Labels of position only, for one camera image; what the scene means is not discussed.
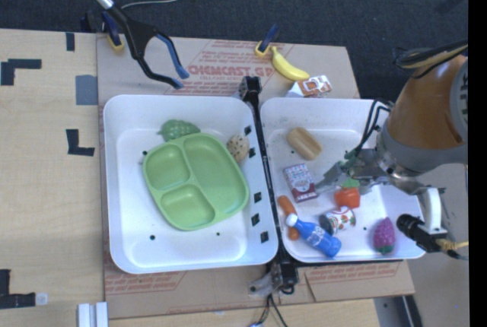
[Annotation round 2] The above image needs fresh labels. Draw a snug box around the purple strawberry green base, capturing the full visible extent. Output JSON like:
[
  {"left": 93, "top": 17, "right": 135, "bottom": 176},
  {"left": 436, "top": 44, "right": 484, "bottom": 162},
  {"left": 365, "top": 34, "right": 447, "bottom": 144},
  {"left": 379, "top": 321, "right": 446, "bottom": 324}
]
[{"left": 372, "top": 217, "right": 397, "bottom": 256}]

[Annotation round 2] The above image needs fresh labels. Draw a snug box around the black block with thin wires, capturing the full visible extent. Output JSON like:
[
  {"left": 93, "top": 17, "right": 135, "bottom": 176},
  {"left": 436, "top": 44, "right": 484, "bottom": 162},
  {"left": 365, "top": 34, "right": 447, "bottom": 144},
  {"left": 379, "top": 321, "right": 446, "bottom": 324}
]
[
  {"left": 266, "top": 259, "right": 301, "bottom": 290},
  {"left": 236, "top": 75, "right": 263, "bottom": 103}
]

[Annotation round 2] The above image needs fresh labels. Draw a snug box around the brown cardboard board red print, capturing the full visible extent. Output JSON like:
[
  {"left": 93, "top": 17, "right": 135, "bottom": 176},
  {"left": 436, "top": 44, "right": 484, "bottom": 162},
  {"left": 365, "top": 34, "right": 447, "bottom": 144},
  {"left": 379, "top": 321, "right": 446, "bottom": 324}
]
[{"left": 95, "top": 32, "right": 416, "bottom": 320}]

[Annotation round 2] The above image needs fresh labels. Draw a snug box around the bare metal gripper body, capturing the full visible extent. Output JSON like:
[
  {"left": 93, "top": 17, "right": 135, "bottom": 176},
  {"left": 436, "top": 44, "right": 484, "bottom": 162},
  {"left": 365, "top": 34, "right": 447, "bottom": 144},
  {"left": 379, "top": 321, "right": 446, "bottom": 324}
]
[{"left": 344, "top": 148, "right": 425, "bottom": 197}]

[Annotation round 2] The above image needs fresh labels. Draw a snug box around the tan bread roll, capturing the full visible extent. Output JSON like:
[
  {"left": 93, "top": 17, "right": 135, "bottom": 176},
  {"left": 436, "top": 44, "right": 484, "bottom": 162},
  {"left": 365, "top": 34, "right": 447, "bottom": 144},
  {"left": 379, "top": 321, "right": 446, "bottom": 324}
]
[{"left": 285, "top": 126, "right": 323, "bottom": 162}]

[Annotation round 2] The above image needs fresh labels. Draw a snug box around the orange sausage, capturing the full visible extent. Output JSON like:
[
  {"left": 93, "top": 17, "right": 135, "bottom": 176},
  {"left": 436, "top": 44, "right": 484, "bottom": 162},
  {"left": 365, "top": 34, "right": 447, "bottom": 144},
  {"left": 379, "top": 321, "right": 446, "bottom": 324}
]
[{"left": 276, "top": 195, "right": 301, "bottom": 242}]

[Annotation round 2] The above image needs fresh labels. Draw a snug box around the black cylinder on white bracket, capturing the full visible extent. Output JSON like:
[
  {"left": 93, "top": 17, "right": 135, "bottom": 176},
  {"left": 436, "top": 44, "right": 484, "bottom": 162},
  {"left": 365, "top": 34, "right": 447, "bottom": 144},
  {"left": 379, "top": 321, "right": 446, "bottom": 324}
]
[{"left": 395, "top": 186, "right": 450, "bottom": 254}]

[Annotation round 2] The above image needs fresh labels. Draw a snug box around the green divided plate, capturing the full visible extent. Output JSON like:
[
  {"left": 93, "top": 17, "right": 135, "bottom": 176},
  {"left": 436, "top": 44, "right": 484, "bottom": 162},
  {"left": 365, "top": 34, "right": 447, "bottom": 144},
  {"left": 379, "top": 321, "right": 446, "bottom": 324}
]
[{"left": 142, "top": 132, "right": 250, "bottom": 232}]

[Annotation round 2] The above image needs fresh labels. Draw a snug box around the thin black rod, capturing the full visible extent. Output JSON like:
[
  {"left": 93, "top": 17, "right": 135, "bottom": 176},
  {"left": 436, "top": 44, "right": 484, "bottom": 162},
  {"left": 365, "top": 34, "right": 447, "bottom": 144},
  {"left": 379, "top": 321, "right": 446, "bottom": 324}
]
[{"left": 249, "top": 89, "right": 291, "bottom": 269}]

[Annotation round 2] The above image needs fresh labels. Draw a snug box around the orange and white carton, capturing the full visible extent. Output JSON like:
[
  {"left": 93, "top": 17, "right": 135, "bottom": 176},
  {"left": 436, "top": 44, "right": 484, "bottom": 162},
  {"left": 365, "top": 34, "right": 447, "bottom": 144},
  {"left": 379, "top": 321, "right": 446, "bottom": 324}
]
[{"left": 285, "top": 75, "right": 333, "bottom": 100}]

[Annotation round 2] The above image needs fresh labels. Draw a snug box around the silver and black reacher grabber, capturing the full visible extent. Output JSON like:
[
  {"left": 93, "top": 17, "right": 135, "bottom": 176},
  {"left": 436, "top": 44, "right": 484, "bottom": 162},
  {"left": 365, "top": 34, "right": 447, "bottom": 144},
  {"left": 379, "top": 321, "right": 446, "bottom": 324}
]
[{"left": 37, "top": 0, "right": 191, "bottom": 90}]

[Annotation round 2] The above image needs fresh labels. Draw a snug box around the red and white carton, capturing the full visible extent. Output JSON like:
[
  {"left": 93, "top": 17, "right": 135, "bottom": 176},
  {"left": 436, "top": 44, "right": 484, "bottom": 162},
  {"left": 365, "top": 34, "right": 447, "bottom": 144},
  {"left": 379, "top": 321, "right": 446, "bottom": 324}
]
[{"left": 282, "top": 163, "right": 319, "bottom": 204}]

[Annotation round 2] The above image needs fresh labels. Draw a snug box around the yellow banana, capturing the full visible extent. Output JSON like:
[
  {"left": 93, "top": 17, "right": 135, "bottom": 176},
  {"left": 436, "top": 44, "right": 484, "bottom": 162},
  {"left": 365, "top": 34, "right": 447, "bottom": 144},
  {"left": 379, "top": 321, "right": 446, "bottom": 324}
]
[{"left": 270, "top": 45, "right": 311, "bottom": 83}]

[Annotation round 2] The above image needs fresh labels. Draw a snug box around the orange pepper green stem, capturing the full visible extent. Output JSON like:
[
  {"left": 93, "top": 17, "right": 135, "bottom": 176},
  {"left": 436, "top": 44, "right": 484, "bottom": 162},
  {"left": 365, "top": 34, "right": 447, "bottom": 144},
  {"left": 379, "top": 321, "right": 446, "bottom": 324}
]
[{"left": 333, "top": 178, "right": 361, "bottom": 210}]

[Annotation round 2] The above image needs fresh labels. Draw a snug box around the blue bottle white cap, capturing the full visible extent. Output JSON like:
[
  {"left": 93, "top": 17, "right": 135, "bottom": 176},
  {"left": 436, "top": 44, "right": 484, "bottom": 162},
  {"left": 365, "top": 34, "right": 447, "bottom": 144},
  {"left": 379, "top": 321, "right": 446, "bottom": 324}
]
[{"left": 285, "top": 212, "right": 342, "bottom": 259}]

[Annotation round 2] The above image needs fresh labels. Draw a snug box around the white plastic tray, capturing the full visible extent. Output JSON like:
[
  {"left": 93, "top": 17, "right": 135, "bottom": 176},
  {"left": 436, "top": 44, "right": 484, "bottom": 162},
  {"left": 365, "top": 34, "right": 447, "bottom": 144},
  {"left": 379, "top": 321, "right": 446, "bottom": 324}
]
[
  {"left": 102, "top": 94, "right": 280, "bottom": 275},
  {"left": 259, "top": 97, "right": 428, "bottom": 264}
]

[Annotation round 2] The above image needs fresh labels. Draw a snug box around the beige speckled biscuit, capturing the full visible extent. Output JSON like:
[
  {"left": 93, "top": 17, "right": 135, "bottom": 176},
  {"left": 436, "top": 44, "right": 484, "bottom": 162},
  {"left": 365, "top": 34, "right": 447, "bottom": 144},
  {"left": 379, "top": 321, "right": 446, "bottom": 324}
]
[{"left": 226, "top": 132, "right": 251, "bottom": 164}]

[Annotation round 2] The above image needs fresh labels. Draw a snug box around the small white printed can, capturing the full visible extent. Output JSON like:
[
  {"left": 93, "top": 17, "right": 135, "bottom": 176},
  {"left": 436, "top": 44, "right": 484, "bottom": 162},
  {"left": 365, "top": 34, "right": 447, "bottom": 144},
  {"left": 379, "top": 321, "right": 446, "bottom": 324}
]
[{"left": 318, "top": 205, "right": 358, "bottom": 237}]

